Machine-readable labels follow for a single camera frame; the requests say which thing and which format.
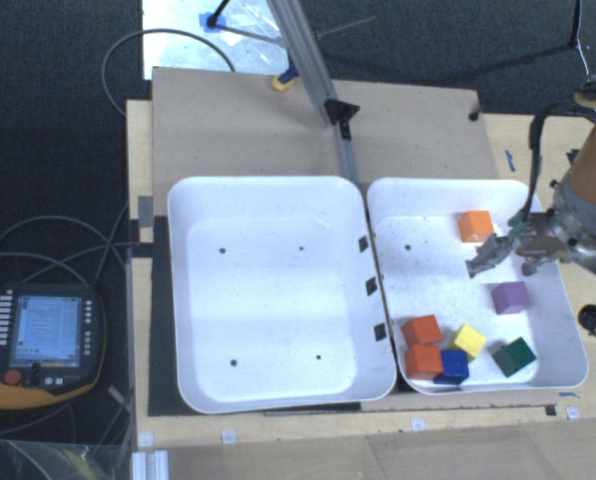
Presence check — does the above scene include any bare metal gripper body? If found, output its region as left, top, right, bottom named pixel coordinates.
left=511, top=213, right=596, bottom=278

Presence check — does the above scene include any orange cube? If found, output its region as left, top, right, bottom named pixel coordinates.
left=457, top=210, right=496, bottom=244

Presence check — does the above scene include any purple cube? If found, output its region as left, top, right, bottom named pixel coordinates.
left=490, top=281, right=532, bottom=316

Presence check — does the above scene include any white plastic tray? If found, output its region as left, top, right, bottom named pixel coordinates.
left=365, top=176, right=590, bottom=396
left=166, top=174, right=398, bottom=415

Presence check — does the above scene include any yellow cube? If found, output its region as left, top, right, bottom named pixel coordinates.
left=451, top=323, right=488, bottom=362

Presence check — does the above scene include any green cube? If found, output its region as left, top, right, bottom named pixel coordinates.
left=492, top=336, right=538, bottom=379

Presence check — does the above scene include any red cube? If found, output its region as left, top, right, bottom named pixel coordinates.
left=400, top=313, right=445, bottom=348
left=403, top=344, right=445, bottom=382

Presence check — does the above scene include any blue cube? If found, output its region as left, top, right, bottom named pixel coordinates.
left=433, top=348, right=471, bottom=386

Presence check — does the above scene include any brown cardboard board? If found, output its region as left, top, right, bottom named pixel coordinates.
left=147, top=66, right=559, bottom=417

